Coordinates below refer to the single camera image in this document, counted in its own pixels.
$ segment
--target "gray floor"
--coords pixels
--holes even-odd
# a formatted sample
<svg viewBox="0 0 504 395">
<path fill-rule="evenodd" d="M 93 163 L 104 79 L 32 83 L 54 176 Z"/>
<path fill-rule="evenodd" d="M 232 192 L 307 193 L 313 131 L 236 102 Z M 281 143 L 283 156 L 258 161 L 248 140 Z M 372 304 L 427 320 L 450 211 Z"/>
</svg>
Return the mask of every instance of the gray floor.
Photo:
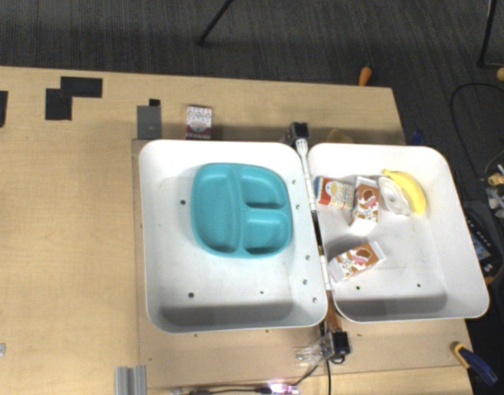
<svg viewBox="0 0 504 395">
<path fill-rule="evenodd" d="M 470 81 L 504 89 L 495 70 L 475 64 L 488 0 L 236 0 L 200 48 L 194 41 L 222 1 L 0 0 L 0 65 L 355 84 L 370 61 L 371 84 L 394 90 L 406 137 L 421 129 L 464 199 L 482 198 L 449 100 Z M 504 0 L 488 60 L 504 64 Z M 455 115 L 482 172 L 504 147 L 504 95 L 462 90 Z M 501 334 L 494 316 L 486 326 Z"/>
</svg>

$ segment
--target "white plastic tray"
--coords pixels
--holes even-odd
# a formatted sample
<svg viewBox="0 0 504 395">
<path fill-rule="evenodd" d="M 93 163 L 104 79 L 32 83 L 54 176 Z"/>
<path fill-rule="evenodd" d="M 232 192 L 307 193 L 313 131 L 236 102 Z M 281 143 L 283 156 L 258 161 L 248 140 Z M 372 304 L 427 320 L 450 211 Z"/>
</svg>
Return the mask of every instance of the white plastic tray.
<svg viewBox="0 0 504 395">
<path fill-rule="evenodd" d="M 379 225 L 366 238 L 349 233 L 347 211 L 319 205 L 328 259 L 368 239 L 376 240 L 387 257 L 368 272 L 333 282 L 343 316 L 381 322 L 484 314 L 488 292 L 441 154 L 418 146 L 321 144 L 310 151 L 309 163 L 314 176 L 352 184 L 357 175 L 377 177 L 384 168 L 406 171 L 427 194 L 427 213 L 405 217 L 380 209 Z"/>
<path fill-rule="evenodd" d="M 190 221 L 194 176 L 204 165 L 275 171 L 291 201 L 292 239 L 257 259 L 204 251 Z M 279 143 L 154 141 L 139 157 L 147 313 L 166 332 L 310 327 L 327 311 L 301 162 Z"/>
</svg>

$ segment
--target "wooden board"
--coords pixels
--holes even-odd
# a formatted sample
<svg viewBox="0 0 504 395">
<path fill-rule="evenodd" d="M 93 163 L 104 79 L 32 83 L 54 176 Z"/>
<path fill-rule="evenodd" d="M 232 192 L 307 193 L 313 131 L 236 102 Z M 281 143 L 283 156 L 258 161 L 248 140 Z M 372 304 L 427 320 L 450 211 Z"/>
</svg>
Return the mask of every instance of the wooden board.
<svg viewBox="0 0 504 395">
<path fill-rule="evenodd" d="M 72 121 L 45 121 L 45 89 L 58 88 L 61 76 L 103 78 L 103 98 L 74 98 Z M 0 393 L 11 395 L 112 393 L 114 368 L 139 363 L 137 105 L 161 100 L 167 138 L 184 137 L 186 107 L 198 104 L 213 107 L 214 135 L 226 140 L 278 140 L 291 121 L 306 121 L 316 141 L 332 127 L 359 142 L 403 141 L 393 94 L 383 88 L 0 67 L 0 91 L 9 91 L 0 129 Z M 448 349 L 469 344 L 464 321 L 345 326 L 360 355 L 335 368 L 342 379 L 405 363 L 423 382 L 426 368 L 443 365 L 455 372 L 441 384 L 471 393 Z M 288 347 L 313 332 L 229 332 L 223 345 L 221 336 L 166 337 L 174 377 L 164 369 L 163 384 L 296 377 Z M 265 350 L 277 352 L 276 368 Z M 367 376 L 379 388 L 406 372 L 395 373 Z M 326 379 L 316 382 L 322 388 Z M 306 393 L 320 393 L 313 390 Z"/>
</svg>

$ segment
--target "teal plate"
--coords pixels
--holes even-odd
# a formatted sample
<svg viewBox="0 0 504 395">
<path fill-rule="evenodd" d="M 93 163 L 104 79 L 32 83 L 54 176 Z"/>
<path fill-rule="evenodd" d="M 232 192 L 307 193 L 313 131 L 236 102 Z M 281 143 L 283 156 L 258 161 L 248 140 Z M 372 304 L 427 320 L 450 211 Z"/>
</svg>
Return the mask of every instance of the teal plate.
<svg viewBox="0 0 504 395">
<path fill-rule="evenodd" d="M 202 167 L 192 188 L 191 219 L 198 244 L 220 256 L 271 256 L 292 237 L 285 183 L 271 170 L 253 165 Z"/>
</svg>

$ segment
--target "blue object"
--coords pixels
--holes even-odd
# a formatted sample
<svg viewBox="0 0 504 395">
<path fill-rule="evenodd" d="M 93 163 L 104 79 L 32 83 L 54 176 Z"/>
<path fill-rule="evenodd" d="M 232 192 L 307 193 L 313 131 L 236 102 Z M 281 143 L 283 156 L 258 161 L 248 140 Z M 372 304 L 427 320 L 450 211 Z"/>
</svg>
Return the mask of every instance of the blue object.
<svg viewBox="0 0 504 395">
<path fill-rule="evenodd" d="M 459 354 L 477 372 L 486 385 L 493 386 L 496 383 L 497 375 L 481 357 L 466 348 L 461 348 Z"/>
<path fill-rule="evenodd" d="M 194 178 L 191 222 L 199 245 L 220 256 L 257 258 L 281 252 L 292 237 L 283 180 L 244 164 L 209 164 Z"/>
</svg>

